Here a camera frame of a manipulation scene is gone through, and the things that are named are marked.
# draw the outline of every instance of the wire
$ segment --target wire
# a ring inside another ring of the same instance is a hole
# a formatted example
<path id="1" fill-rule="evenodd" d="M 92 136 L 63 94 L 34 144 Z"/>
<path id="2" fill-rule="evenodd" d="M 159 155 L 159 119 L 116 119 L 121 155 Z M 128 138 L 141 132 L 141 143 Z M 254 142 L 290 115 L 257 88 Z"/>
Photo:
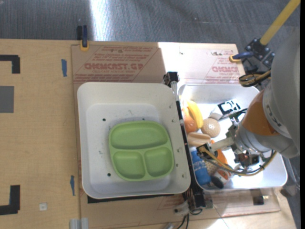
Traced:
<path id="1" fill-rule="evenodd" d="M 256 72 L 251 74 L 245 74 L 239 77 L 239 84 L 243 87 L 254 86 L 266 79 L 270 79 L 271 70 L 266 71 L 265 73 Z"/>
<path id="2" fill-rule="evenodd" d="M 180 224 L 176 229 L 179 229 L 179 228 L 181 228 L 181 226 L 183 226 L 183 224 L 184 224 L 186 218 L 187 218 L 187 224 L 186 224 L 186 228 L 185 228 L 185 229 L 187 229 L 188 220 L 189 220 L 189 219 L 188 219 L 188 218 L 189 218 L 189 214 L 187 214 L 187 215 L 185 215 L 185 216 L 183 217 L 183 220 L 182 220 L 181 224 Z"/>
<path id="3" fill-rule="evenodd" d="M 192 195 L 192 190 L 189 187 L 185 192 L 182 193 L 184 200 L 188 200 Z"/>
<path id="4" fill-rule="evenodd" d="M 247 172 L 238 172 L 238 171 L 236 171 L 236 170 L 231 169 L 227 164 L 224 164 L 223 162 L 221 162 L 221 161 L 220 161 L 218 158 L 216 158 L 212 153 L 210 153 L 210 152 L 204 147 L 204 145 L 201 145 L 201 146 L 199 146 L 199 147 L 197 147 L 197 148 L 199 148 L 199 150 L 200 150 L 201 152 L 207 153 L 211 158 L 213 158 L 214 160 L 216 160 L 216 161 L 217 161 L 219 164 L 221 164 L 221 165 L 214 163 L 212 160 L 210 160 L 210 159 L 208 159 L 208 158 L 206 158 L 206 157 L 204 157 L 204 156 L 201 156 L 201 158 L 202 158 L 203 160 L 205 160 L 205 161 L 207 161 L 207 162 L 209 162 L 209 163 L 211 163 L 211 164 L 217 166 L 217 167 L 220 168 L 220 169 L 224 169 L 224 170 L 226 170 L 226 171 L 229 171 L 229 172 L 231 172 L 231 173 L 237 174 L 237 175 L 239 175 L 239 176 L 254 176 L 254 175 L 258 174 L 259 172 L 263 171 L 263 170 L 271 163 L 271 161 L 273 160 L 274 156 L 275 156 L 276 153 L 277 153 L 276 151 L 272 151 L 272 154 L 271 154 L 270 157 L 267 159 L 267 161 L 265 161 L 262 165 L 260 165 L 260 167 L 259 167 L 258 169 L 256 169 L 256 170 L 247 171 Z"/>
<path id="5" fill-rule="evenodd" d="M 256 66 L 256 65 L 253 65 L 249 59 L 245 58 L 245 59 L 242 60 L 242 63 L 243 63 L 243 64 L 244 64 L 245 62 L 248 62 L 249 65 L 250 65 L 252 68 L 256 68 L 256 70 L 257 70 L 257 66 Z"/>
<path id="6" fill-rule="evenodd" d="M 190 211 L 190 213 L 191 213 L 193 216 L 197 216 L 197 215 L 199 215 L 202 211 L 203 211 L 202 208 L 197 208 L 197 209 L 193 209 L 192 211 Z"/>

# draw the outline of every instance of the wooden board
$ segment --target wooden board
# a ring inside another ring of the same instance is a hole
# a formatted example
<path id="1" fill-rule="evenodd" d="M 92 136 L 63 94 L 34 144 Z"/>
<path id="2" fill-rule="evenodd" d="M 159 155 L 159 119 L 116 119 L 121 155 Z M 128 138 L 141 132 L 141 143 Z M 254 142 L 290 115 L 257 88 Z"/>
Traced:
<path id="1" fill-rule="evenodd" d="M 14 86 L 14 113 L 0 113 L 0 170 L 3 174 L 0 182 L 0 206 L 9 204 L 10 186 L 20 185 L 20 209 L 17 214 L 1 215 L 0 228 L 67 229 L 70 219 L 80 219 L 84 215 L 81 213 L 78 186 L 71 59 L 71 45 L 78 43 L 0 40 L 0 54 L 18 55 L 21 64 L 21 73 L 12 74 L 11 63 L 0 62 L 0 85 Z M 155 45 L 144 42 L 123 44 Z M 169 52 L 171 48 L 179 50 L 181 46 L 176 43 L 158 45 L 162 46 L 164 52 Z M 67 63 L 67 76 L 63 74 L 61 60 Z M 74 194 L 70 183 L 71 176 L 74 177 Z M 225 225 L 229 228 L 295 228 L 287 200 L 280 193 L 275 196 L 281 209 L 278 212 L 192 220 L 190 228 L 225 228 Z M 122 213 L 126 213 L 123 218 L 128 218 L 126 208 L 133 203 L 112 202 L 113 206 L 118 208 L 126 204 L 125 209 L 120 209 Z M 102 214 L 107 209 L 96 212 Z M 154 225 L 139 228 L 164 228 L 168 217 L 164 214 L 163 218 L 159 220 L 152 214 L 150 223 Z M 123 226 L 137 228 L 135 226 L 138 225 Z"/>

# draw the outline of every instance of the black bracket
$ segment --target black bracket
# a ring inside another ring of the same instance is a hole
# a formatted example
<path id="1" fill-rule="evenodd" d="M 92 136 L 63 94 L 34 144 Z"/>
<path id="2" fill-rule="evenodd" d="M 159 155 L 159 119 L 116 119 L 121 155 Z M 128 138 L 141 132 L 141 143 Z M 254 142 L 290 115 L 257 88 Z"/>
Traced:
<path id="1" fill-rule="evenodd" d="M 163 84 L 171 87 L 171 82 L 179 82 L 179 75 L 178 72 L 167 72 L 163 76 Z M 180 102 L 177 100 L 176 101 L 176 106 L 177 106 L 177 111 L 180 120 L 183 120 L 182 112 L 181 112 L 181 106 Z M 190 171 L 190 176 L 191 176 L 191 185 L 190 189 L 193 191 L 193 196 L 194 196 L 194 203 L 195 203 L 195 208 L 202 208 L 205 207 L 205 200 L 204 200 L 204 194 L 203 194 L 203 189 L 197 184 L 195 172 L 193 169 L 193 163 L 192 163 L 192 157 L 190 153 L 190 149 L 187 143 L 187 136 L 184 128 L 184 124 L 180 124 L 181 127 L 181 132 L 183 136 L 183 141 L 184 141 L 184 148 L 185 148 L 185 153 L 187 157 L 187 162 L 189 166 L 189 171 Z"/>
<path id="2" fill-rule="evenodd" d="M 260 189 L 250 189 L 253 205 L 264 205 L 264 196 Z"/>
<path id="3" fill-rule="evenodd" d="M 253 56 L 261 61 L 268 68 L 271 67 L 275 53 L 268 48 L 268 45 L 262 45 L 260 39 L 254 38 L 245 49 L 252 52 Z"/>
<path id="4" fill-rule="evenodd" d="M 20 74 L 20 57 L 18 55 L 0 55 L 0 61 L 11 61 L 11 73 Z"/>
<path id="5" fill-rule="evenodd" d="M 81 40 L 81 45 L 83 48 L 87 48 L 88 47 L 88 29 L 87 29 L 87 25 L 81 26 L 79 25 L 76 28 L 76 39 L 78 41 Z"/>
<path id="6" fill-rule="evenodd" d="M 20 185 L 10 187 L 10 202 L 0 206 L 0 215 L 17 214 L 20 210 Z"/>

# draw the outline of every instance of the green divided plate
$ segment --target green divided plate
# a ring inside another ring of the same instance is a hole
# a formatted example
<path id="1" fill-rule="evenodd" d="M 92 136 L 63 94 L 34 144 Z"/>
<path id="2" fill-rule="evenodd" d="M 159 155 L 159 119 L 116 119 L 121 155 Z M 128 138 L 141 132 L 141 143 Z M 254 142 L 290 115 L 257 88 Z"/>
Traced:
<path id="1" fill-rule="evenodd" d="M 115 172 L 128 181 L 157 179 L 173 170 L 170 138 L 164 126 L 154 121 L 115 125 L 109 133 L 109 149 Z"/>

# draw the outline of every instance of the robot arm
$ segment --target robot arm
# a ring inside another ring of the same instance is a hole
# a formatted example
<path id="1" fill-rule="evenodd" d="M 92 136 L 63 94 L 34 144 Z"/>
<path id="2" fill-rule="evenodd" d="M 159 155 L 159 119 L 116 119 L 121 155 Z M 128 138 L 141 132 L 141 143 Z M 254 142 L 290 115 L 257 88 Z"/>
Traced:
<path id="1" fill-rule="evenodd" d="M 232 149 L 241 154 L 275 150 L 287 158 L 300 150 L 300 30 L 280 47 L 271 82 L 249 105 L 238 127 L 230 128 Z"/>

